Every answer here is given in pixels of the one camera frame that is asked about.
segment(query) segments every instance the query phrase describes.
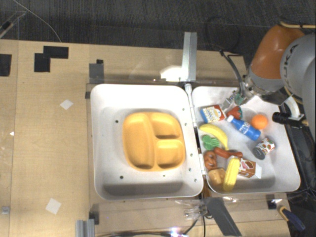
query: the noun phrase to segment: toy food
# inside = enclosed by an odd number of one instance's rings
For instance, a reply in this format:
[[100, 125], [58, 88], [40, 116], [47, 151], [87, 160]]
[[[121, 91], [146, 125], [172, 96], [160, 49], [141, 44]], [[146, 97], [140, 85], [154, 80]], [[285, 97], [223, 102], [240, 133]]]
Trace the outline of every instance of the toy food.
[[225, 114], [219, 105], [212, 105], [200, 110], [201, 116], [205, 123], [220, 121], [225, 119]]
[[213, 151], [207, 151], [203, 157], [207, 171], [217, 168], [216, 154]]
[[268, 138], [264, 138], [253, 149], [252, 153], [256, 158], [263, 160], [266, 157], [266, 155], [272, 152], [275, 148], [276, 148], [276, 145], [272, 140]]
[[250, 123], [254, 128], [261, 130], [267, 126], [268, 118], [262, 114], [257, 114], [252, 118]]
[[206, 150], [213, 150], [215, 147], [219, 147], [219, 141], [216, 138], [211, 138], [208, 135], [202, 137], [203, 145]]
[[225, 170], [223, 168], [213, 169], [208, 173], [213, 186], [220, 185], [224, 182]]
[[213, 124], [203, 124], [199, 127], [199, 129], [203, 132], [210, 133], [214, 135], [224, 146], [225, 150], [228, 150], [228, 139], [226, 133], [220, 129], [219, 127]]
[[228, 163], [226, 174], [223, 182], [223, 190], [230, 192], [236, 183], [240, 160], [238, 157], [232, 157]]
[[236, 119], [242, 119], [242, 110], [240, 106], [235, 106], [229, 112], [226, 113], [227, 116], [232, 115]]
[[228, 159], [231, 156], [242, 157], [242, 152], [229, 152], [217, 147], [214, 148], [214, 153], [226, 159]]
[[252, 127], [249, 123], [245, 121], [235, 119], [233, 115], [230, 115], [227, 118], [227, 121], [232, 123], [239, 132], [246, 135], [251, 140], [256, 141], [261, 134], [258, 129]]
[[[236, 159], [236, 157], [231, 156], [228, 160]], [[261, 178], [262, 168], [255, 161], [246, 160], [243, 158], [238, 158], [240, 160], [240, 164], [238, 167], [238, 175], [244, 177], [254, 177]]]

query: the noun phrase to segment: yellow plastic tray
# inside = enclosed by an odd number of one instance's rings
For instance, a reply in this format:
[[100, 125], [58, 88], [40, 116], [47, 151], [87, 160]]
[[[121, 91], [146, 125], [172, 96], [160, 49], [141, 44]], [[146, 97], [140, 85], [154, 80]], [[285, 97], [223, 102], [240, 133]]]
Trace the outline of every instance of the yellow plastic tray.
[[177, 168], [185, 160], [179, 122], [157, 112], [133, 113], [123, 123], [123, 149], [127, 162], [141, 171]]

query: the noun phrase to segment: wooden table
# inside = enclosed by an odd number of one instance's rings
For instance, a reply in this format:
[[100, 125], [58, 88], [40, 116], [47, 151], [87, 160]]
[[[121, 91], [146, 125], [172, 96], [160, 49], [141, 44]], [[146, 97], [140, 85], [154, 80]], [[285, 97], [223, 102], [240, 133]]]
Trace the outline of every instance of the wooden table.
[[[43, 53], [44, 45], [69, 47], [69, 58], [51, 59], [50, 73], [35, 73], [34, 54]], [[75, 236], [76, 220], [87, 220], [90, 207], [85, 99], [89, 63], [104, 60], [105, 76], [155, 78], [161, 69], [181, 65], [182, 50], [0, 40], [0, 53], [12, 54], [11, 75], [0, 77], [0, 121], [14, 128], [14, 136], [6, 140], [6, 163], [4, 155], [0, 158], [0, 205], [11, 207], [9, 215], [0, 215], [0, 236]], [[234, 59], [245, 73], [242, 58]], [[198, 51], [197, 68], [200, 78], [235, 79], [215, 52]], [[67, 110], [60, 106], [65, 100], [73, 103]], [[56, 215], [45, 209], [51, 198], [61, 203]], [[287, 223], [276, 210], [267, 209], [264, 196], [245, 198], [258, 199], [256, 206], [228, 206], [243, 236], [289, 236]], [[288, 207], [284, 194], [277, 198]], [[222, 236], [214, 220], [206, 223], [206, 236]], [[199, 222], [190, 236], [202, 232]]]

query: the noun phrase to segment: toy banana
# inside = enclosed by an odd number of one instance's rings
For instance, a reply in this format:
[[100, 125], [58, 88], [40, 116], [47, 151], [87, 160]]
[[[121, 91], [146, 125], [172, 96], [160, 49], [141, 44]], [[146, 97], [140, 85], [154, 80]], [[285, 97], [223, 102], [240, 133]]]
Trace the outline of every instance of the toy banana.
[[219, 127], [213, 124], [203, 124], [199, 127], [199, 129], [203, 132], [210, 133], [214, 135], [224, 146], [225, 150], [228, 150], [228, 139], [226, 133], [220, 129]]

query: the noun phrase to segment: blue bottle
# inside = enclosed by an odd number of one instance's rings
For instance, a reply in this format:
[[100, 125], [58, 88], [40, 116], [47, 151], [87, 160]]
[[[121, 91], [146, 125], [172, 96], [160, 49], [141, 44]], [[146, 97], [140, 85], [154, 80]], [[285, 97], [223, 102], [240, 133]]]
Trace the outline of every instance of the blue bottle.
[[230, 123], [233, 123], [239, 132], [243, 133], [244, 135], [246, 135], [247, 137], [249, 137], [250, 139], [254, 141], [256, 141], [261, 134], [259, 130], [252, 127], [249, 123], [242, 120], [238, 120], [234, 118], [233, 115], [230, 115], [227, 118], [227, 121]]

